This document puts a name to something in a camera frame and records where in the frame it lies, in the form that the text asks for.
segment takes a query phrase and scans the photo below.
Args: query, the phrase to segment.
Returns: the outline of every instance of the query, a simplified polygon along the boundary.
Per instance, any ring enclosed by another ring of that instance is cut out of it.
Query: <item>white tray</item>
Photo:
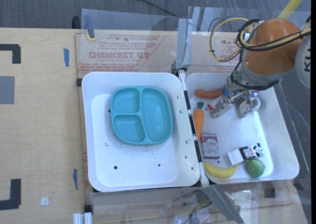
[[[186,80],[192,112],[197,108],[198,101],[204,102],[203,133],[217,134],[218,138],[220,158],[204,159],[204,161],[220,168],[232,167],[227,156],[228,152],[259,142],[265,153],[260,159],[264,162],[266,169],[259,178],[255,179],[247,174],[244,164],[241,164],[229,179],[218,179],[206,174],[208,178],[215,183],[225,184],[296,177],[299,173],[299,163],[273,88],[259,92],[257,97],[261,100],[260,109],[257,112],[247,113],[244,118],[238,117],[235,107],[218,118],[212,118],[207,109],[212,99],[198,98],[194,95],[197,89],[222,88],[228,75],[193,73]]]
[[[172,136],[155,145],[129,145],[114,135],[112,93],[126,86],[152,86],[168,97]],[[88,177],[98,191],[180,187],[200,177],[181,81],[170,73],[92,72],[82,81]]]

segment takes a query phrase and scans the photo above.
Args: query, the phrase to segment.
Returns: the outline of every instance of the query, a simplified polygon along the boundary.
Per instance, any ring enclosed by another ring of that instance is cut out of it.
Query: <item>green vegetable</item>
[[[246,162],[246,170],[253,178],[261,176],[265,168],[265,164],[259,159],[250,159]]]

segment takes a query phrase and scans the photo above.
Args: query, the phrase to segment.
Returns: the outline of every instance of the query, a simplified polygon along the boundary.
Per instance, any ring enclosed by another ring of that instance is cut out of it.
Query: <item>sausage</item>
[[[223,89],[205,91],[205,90],[196,90],[195,95],[200,98],[217,98],[223,94]]]

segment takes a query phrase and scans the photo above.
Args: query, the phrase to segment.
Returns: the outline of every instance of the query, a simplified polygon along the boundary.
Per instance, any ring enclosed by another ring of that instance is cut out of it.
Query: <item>blue plate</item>
[[[170,103],[157,88],[120,88],[111,96],[110,109],[114,133],[125,143],[159,144],[172,135]]]

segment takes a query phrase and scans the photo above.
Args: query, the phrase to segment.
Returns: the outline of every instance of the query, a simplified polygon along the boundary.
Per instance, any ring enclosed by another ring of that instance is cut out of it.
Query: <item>gray square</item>
[[[0,104],[14,104],[14,76],[0,76]]]

